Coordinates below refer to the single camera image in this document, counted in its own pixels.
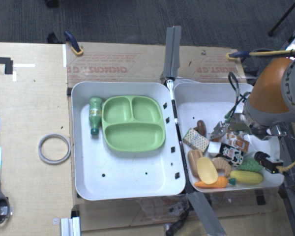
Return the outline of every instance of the orange carrot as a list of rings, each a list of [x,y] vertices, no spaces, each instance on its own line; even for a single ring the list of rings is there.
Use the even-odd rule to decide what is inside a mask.
[[[234,178],[227,179],[225,176],[219,176],[215,183],[206,184],[206,183],[203,183],[202,181],[198,181],[198,182],[195,182],[194,185],[200,188],[225,188],[228,183],[235,185],[235,179]]]

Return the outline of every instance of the white ring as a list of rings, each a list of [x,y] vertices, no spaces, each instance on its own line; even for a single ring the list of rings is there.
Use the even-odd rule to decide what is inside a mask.
[[[49,139],[49,138],[60,138],[62,139],[68,146],[68,152],[67,154],[62,158],[62,159],[59,159],[59,160],[50,160],[48,158],[46,158],[42,152],[41,152],[41,146],[43,145],[43,143]],[[58,133],[51,133],[51,134],[48,134],[48,135],[45,135],[42,139],[40,139],[39,141],[39,144],[38,144],[38,155],[40,157],[40,159],[45,162],[45,163],[48,163],[48,164],[60,164],[62,162],[64,162],[66,159],[68,159],[68,157],[70,156],[70,153],[71,153],[71,145],[70,145],[70,142],[69,142],[69,139],[66,138],[64,135],[62,134],[58,134]]]

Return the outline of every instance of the green plate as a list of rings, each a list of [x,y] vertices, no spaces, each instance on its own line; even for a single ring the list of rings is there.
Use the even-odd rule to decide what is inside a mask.
[[[106,100],[102,127],[106,143],[116,151],[150,151],[165,141],[161,109],[146,96],[123,95]]]

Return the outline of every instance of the yellow corn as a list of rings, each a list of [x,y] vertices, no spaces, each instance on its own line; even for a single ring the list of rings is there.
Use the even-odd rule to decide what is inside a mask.
[[[236,182],[249,184],[258,184],[261,183],[264,179],[264,177],[260,173],[240,170],[231,171],[230,177],[235,178]]]

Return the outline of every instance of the toy bottle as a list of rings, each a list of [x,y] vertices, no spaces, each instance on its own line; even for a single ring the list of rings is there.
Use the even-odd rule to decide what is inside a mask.
[[[89,103],[89,121],[91,125],[90,133],[94,136],[98,135],[99,127],[102,122],[102,99],[99,97],[92,97]]]

